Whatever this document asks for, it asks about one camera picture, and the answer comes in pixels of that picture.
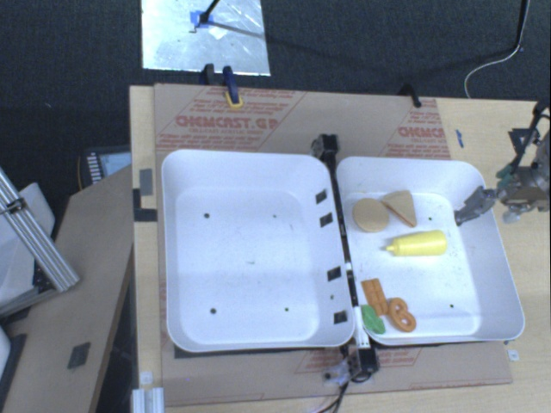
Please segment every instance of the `black carpet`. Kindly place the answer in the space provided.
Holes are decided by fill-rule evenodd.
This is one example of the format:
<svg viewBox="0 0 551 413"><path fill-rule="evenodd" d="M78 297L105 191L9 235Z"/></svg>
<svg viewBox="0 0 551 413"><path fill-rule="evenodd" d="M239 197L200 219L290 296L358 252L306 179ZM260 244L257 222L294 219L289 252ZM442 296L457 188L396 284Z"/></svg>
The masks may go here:
<svg viewBox="0 0 551 413"><path fill-rule="evenodd" d="M464 97L468 72L514 46L521 0L262 6L272 76L243 86L391 95L408 82ZM523 52L476 74L473 97L549 99L550 14L550 0L531 0ZM128 143L130 85L197 83L143 70L140 48L140 0L0 0L0 166L18 188L38 182L60 213L81 152Z"/></svg>

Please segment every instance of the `empty white tray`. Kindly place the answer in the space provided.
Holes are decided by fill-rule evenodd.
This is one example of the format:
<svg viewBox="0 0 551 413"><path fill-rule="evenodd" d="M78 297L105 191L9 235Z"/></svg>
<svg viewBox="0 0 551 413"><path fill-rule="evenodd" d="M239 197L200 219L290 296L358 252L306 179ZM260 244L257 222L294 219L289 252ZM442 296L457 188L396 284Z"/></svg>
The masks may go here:
<svg viewBox="0 0 551 413"><path fill-rule="evenodd" d="M388 299L402 298L417 319L411 333L395 329L370 335L386 345L507 340L519 336L524 316L493 213L457 226L454 210L484 180L477 169L458 161L348 157L337 167L358 298L360 282L378 278ZM418 226L391 214L388 227L362 231L352 208L361 198L380 199L412 192ZM448 250L442 256L394 256L385 246L397 236L442 230Z"/></svg>
<svg viewBox="0 0 551 413"><path fill-rule="evenodd" d="M354 329L326 167L181 150L163 162L167 325L192 352L332 347Z"/></svg>

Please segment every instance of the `brown toy food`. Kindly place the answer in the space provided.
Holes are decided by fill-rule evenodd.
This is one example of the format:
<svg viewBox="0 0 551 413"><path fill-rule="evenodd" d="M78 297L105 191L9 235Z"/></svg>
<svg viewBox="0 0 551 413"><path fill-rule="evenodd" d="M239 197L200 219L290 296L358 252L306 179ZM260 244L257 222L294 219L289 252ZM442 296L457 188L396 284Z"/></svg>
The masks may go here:
<svg viewBox="0 0 551 413"><path fill-rule="evenodd" d="M375 199L360 199L352 209L356 224L366 232L379 232L388 225L388 210Z"/></svg>
<svg viewBox="0 0 551 413"><path fill-rule="evenodd" d="M363 293L365 293L365 298L368 300L368 304L375 309L378 317L388 313L387 297L382 292L379 279L362 281L362 289Z"/></svg>
<svg viewBox="0 0 551 413"><path fill-rule="evenodd" d="M415 214L415 207L413 206L413 197L412 193L408 190L387 194L381 199L381 202L406 225L411 228L417 226L417 216Z"/></svg>
<svg viewBox="0 0 551 413"><path fill-rule="evenodd" d="M417 327L415 317L407 311L407 304L403 299L391 299L388 303L388 316L393 324L403 332L412 332Z"/></svg>

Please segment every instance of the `table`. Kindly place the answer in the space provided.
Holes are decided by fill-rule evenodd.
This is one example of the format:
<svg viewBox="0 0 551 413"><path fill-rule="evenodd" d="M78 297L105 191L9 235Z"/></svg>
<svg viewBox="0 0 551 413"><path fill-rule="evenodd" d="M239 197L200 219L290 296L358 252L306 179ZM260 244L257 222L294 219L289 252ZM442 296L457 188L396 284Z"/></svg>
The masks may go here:
<svg viewBox="0 0 551 413"><path fill-rule="evenodd" d="M131 88L134 188L139 188L140 170L151 167L155 158L151 145L155 140L153 103L153 88ZM529 125L534 103L436 99L436 104L451 157L471 163L484 176L488 186L495 185L495 172L514 156L507 132L513 127ZM456 130L461 132L463 146L459 145ZM529 162L529 155L524 163L528 163L527 161ZM153 209L156 206L157 198L154 193L141 197L142 208ZM497 204L494 212L526 317L524 333L507 346L508 349L516 350L520 357L519 361L511 363L513 384L355 394L344 398L340 411L538 411L551 404L551 394L548 391L551 382L549 214L528 213L523 215L520 222L505 225L499 218L504 210L501 204ZM139 371L151 372L142 374L145 378L141 380L140 386L147 389L160 386L162 375L155 225L150 222L136 223L134 247ZM329 398L300 398L173 407L166 411L306 412L321 409L330 401Z"/></svg>

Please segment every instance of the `metal sheet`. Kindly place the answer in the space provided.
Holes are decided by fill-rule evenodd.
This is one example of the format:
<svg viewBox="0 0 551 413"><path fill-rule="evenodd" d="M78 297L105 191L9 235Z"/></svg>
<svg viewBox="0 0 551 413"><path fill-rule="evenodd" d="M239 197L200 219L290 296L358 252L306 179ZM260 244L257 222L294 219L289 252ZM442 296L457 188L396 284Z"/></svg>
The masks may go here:
<svg viewBox="0 0 551 413"><path fill-rule="evenodd" d="M212 21L194 33L194 13L213 0L142 0L143 66L146 69L216 72L230 65L241 75L269 76L260 0L220 0Z"/></svg>

